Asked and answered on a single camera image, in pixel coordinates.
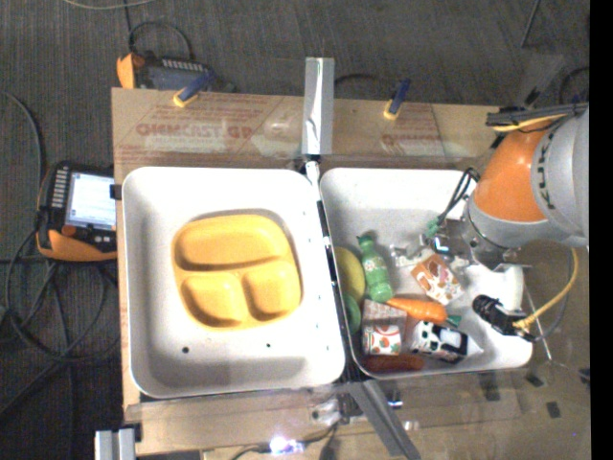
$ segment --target device screen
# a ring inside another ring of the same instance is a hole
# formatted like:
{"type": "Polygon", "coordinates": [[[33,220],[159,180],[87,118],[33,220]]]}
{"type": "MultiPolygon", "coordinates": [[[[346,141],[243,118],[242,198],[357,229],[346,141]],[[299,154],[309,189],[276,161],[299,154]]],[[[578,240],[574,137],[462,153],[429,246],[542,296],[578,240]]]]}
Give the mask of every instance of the device screen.
{"type": "Polygon", "coordinates": [[[72,172],[66,224],[114,230],[115,200],[110,196],[113,182],[113,177],[72,172]]]}

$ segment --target blue and yellow clamp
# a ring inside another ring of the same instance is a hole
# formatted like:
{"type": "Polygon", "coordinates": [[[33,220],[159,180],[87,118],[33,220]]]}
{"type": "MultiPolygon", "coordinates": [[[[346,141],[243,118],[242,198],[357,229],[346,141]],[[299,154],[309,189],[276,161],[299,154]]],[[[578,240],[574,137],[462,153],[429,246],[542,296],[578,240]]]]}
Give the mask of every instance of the blue and yellow clamp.
{"type": "Polygon", "coordinates": [[[396,93],[392,96],[392,99],[387,102],[385,105],[385,110],[383,111],[383,116],[386,119],[394,120],[398,117],[400,113],[400,106],[406,97],[407,92],[409,91],[409,85],[411,81],[409,79],[404,79],[400,82],[400,85],[397,88],[396,93]]]}
{"type": "Polygon", "coordinates": [[[179,90],[172,100],[179,107],[185,107],[187,104],[195,101],[198,97],[198,92],[203,88],[208,87],[215,79],[215,72],[211,69],[204,72],[202,75],[192,80],[186,87],[179,90]]]}

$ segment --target yellow plate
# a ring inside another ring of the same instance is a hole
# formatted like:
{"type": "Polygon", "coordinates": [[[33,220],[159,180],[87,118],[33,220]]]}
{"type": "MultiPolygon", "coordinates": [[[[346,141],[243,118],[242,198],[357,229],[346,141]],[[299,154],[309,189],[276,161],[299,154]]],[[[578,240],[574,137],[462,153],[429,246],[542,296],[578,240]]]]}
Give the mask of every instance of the yellow plate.
{"type": "Polygon", "coordinates": [[[302,299],[287,236],[262,215],[186,224],[172,240],[172,266],[185,309],[208,328],[263,325],[290,315],[302,299]]]}

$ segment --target white plastic tray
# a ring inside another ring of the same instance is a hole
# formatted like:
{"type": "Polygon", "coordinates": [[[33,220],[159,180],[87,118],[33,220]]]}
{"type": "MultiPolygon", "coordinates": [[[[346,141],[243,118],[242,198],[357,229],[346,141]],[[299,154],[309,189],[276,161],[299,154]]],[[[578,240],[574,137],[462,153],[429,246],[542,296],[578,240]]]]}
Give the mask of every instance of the white plastic tray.
{"type": "MultiPolygon", "coordinates": [[[[321,180],[321,193],[332,244],[359,254],[356,237],[370,232],[391,268],[397,293],[423,293],[411,276],[410,267],[394,267],[389,246],[417,249],[419,234],[425,232],[428,221],[445,209],[461,175],[456,171],[349,168],[326,172],[321,180]]],[[[463,208],[460,203],[449,217],[458,219],[463,208]]],[[[472,300],[481,293],[501,301],[511,300],[509,293],[523,287],[521,271],[515,274],[517,281],[510,282],[509,278],[483,266],[472,267],[465,294],[452,301],[447,312],[461,315],[459,330],[471,336],[484,351],[457,364],[427,358],[423,369],[411,375],[516,368],[526,364],[532,355],[532,344],[521,337],[501,335],[471,308],[472,300]]],[[[359,360],[359,350],[352,350],[359,360]]],[[[391,379],[405,376],[386,375],[391,379]]]]}
{"type": "Polygon", "coordinates": [[[345,366],[315,195],[282,170],[145,167],[123,185],[130,370],[153,398],[316,386],[345,366]],[[170,244],[184,224],[258,213],[288,235],[303,300],[288,317],[242,331],[208,330],[181,303],[170,244]]]}

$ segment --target green fruit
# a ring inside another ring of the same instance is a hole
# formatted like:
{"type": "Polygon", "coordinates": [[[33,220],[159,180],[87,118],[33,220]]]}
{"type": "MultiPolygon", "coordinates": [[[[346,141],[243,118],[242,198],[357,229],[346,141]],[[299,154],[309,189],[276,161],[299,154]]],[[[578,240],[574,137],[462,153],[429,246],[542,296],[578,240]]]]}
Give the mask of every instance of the green fruit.
{"type": "Polygon", "coordinates": [[[360,325],[362,323],[362,312],[360,311],[355,298],[348,293],[343,293],[343,303],[345,304],[345,313],[347,314],[349,332],[350,334],[355,334],[360,330],[360,325]]]}
{"type": "Polygon", "coordinates": [[[364,268],[359,259],[345,247],[334,247],[338,279],[343,292],[350,294],[359,305],[366,292],[364,268]]]}

